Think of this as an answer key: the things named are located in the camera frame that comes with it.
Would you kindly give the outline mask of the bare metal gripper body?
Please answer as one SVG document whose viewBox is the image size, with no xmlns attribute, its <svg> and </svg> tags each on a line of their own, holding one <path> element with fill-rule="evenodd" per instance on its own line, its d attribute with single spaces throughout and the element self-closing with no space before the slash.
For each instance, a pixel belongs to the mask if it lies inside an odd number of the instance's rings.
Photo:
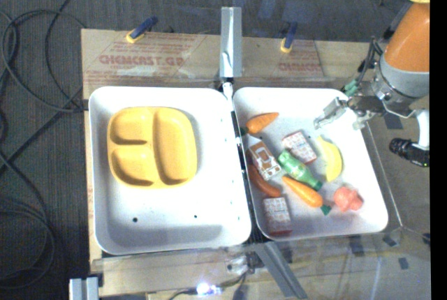
<svg viewBox="0 0 447 300">
<path fill-rule="evenodd" d="M 410 106 L 417 98 L 401 93 L 385 80 L 361 82 L 349 97 L 348 106 L 355 112 L 366 114 L 395 114 L 408 118 L 413 113 Z"/>
</svg>

